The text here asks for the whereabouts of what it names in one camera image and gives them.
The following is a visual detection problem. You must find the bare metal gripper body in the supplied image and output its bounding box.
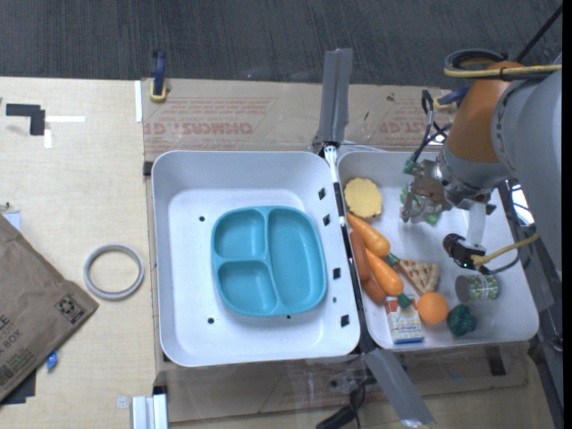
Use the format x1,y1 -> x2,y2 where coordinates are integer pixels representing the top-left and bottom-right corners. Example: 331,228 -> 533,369
408,158 -> 453,208

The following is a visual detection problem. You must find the orange carrot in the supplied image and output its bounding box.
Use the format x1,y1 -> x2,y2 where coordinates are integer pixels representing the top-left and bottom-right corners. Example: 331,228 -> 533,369
364,248 -> 415,309
346,211 -> 400,267

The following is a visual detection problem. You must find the yellow biscuit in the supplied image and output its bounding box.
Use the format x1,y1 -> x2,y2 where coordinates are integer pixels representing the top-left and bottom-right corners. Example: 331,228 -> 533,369
342,176 -> 384,220

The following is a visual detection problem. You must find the pizza slice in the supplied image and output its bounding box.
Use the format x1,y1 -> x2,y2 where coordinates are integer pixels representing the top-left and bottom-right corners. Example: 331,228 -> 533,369
396,258 -> 442,297

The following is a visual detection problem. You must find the orange-brown sausage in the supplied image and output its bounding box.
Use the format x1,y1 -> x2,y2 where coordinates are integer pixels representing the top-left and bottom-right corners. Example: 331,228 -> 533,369
349,230 -> 372,283
361,277 -> 388,306

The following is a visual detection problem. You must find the small green and white can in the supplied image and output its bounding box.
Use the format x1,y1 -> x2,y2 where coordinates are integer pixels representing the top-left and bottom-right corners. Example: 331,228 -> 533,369
454,273 -> 500,304

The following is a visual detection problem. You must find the orange ball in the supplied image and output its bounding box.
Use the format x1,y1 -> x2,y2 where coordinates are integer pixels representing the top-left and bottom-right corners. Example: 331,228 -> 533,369
416,291 -> 450,326

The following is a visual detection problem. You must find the white red and blue carton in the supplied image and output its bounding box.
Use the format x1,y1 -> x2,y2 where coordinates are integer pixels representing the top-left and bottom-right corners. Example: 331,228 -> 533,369
384,296 -> 425,345

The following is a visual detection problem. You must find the green broccoli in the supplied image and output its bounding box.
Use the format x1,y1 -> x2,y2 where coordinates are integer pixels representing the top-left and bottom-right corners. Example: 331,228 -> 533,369
446,304 -> 479,339

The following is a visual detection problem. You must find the blue divided plate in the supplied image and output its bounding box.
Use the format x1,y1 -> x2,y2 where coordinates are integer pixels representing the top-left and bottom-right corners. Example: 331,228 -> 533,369
210,206 -> 329,318

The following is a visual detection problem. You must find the white plastic tray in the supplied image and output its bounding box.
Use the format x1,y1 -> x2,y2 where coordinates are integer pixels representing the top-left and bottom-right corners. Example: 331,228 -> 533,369
335,149 -> 541,352
150,149 -> 362,368

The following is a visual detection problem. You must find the brown cardboard board red print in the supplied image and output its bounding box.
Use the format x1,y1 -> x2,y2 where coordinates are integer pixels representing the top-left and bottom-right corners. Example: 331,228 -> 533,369
140,77 -> 555,425

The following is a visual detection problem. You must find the brown paper envelope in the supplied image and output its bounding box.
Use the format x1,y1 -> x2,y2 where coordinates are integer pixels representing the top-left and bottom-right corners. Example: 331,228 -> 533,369
0,212 -> 100,404

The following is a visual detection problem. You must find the black cylinder on white bracket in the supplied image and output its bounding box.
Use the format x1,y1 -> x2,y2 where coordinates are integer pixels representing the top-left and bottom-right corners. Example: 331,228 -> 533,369
442,198 -> 498,271

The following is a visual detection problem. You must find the white tape ring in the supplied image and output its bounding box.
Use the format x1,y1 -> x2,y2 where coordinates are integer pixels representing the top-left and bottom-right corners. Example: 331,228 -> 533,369
82,243 -> 146,302

